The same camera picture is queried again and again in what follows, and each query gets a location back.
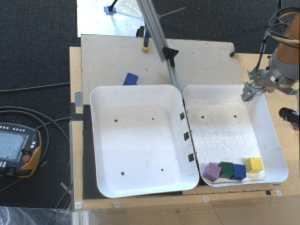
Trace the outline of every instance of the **black carpet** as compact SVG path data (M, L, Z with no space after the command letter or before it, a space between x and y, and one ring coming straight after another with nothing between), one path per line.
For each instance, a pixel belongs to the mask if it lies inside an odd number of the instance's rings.
M300 0L283 0L283 6L299 6ZM163 17L167 38L233 42L240 53L257 53L265 27L278 0L153 0ZM0 90L69 82L70 46L79 46L76 0L0 0ZM276 43L268 44L267 52ZM70 116L68 86L0 94L0 106L34 109L52 119ZM38 124L22 115L0 115L0 121ZM68 122L59 123L68 134ZM70 185L69 144L49 126L50 148L44 166L33 177L0 178L0 206L54 208L64 194L60 183ZM58 204L63 208L68 195Z

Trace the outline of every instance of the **red emergency stop button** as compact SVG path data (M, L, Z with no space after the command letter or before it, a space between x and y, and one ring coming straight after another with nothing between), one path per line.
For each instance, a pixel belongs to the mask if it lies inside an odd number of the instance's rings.
M22 157L22 160L23 160L23 162L27 163L30 161L30 156L28 154L26 154Z

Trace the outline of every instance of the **green cube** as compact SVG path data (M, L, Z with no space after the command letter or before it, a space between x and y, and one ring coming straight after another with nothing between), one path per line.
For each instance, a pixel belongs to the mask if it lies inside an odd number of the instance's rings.
M233 163L220 162L218 166L222 169L220 178L231 178L234 175Z

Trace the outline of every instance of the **toy block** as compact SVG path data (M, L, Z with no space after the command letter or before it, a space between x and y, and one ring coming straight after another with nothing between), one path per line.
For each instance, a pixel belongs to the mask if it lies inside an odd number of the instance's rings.
M234 175L233 163L220 162L218 166L222 169L220 178L231 178Z
M259 157L251 157L245 161L247 173L258 173L263 170L262 159Z
M245 165L233 164L234 175L230 178L231 180L243 180L246 175Z
M132 73L127 73L127 76L125 78L123 85L136 85L138 78L139 77L137 75L134 75Z
M221 173L221 168L214 163L208 163L204 169L202 177L206 178L208 181L214 182L217 180Z

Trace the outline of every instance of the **empty white tray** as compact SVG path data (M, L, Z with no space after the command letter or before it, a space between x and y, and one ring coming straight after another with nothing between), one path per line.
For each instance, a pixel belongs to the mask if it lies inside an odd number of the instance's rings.
M92 91L90 105L97 186L103 195L182 191L198 184L178 89L103 86Z
M239 181L218 178L211 186L281 182L288 168L264 96L243 102L244 85L190 85L184 90L200 174L209 162L244 164L262 158L263 171Z

